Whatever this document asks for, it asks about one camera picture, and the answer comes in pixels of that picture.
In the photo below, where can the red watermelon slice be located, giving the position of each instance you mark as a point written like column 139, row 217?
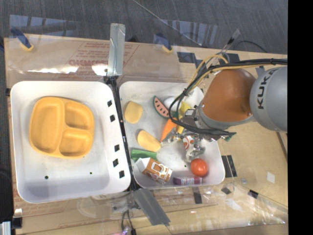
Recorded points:
column 160, row 108

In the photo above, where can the orange divided plate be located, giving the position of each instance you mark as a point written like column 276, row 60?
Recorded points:
column 61, row 127

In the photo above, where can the white egg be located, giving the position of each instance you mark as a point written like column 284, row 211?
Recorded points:
column 169, row 102

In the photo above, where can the white plastic tray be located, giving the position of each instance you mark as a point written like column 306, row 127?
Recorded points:
column 102, row 136
column 171, row 158

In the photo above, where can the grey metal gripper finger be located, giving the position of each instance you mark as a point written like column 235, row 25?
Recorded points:
column 196, row 150
column 172, row 138

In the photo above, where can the orange toy tomato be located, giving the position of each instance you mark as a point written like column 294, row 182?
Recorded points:
column 198, row 167

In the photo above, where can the yellow banana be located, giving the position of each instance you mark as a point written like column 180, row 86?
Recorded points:
column 184, row 108

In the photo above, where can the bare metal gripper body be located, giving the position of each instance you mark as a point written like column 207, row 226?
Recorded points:
column 192, row 119

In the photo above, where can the orange carrot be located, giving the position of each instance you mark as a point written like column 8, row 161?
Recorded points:
column 167, row 129

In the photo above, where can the pale yellow round toy potato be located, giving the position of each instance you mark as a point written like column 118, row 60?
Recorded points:
column 133, row 112

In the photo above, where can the green toy vegetable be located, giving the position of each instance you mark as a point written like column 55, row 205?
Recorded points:
column 143, row 153

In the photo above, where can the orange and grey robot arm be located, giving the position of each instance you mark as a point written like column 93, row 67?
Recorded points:
column 227, row 99

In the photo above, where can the pale yellow long toy potato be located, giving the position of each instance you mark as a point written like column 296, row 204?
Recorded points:
column 148, row 141

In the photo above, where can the pink and white carton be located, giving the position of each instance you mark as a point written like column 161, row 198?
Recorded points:
column 187, row 180

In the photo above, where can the orange and white can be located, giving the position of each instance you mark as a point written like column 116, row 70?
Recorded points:
column 187, row 142

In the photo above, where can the orange and white carton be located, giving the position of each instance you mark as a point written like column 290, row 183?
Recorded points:
column 156, row 171

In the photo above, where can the brown cardboard board red print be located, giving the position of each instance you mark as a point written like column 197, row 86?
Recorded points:
column 61, row 57

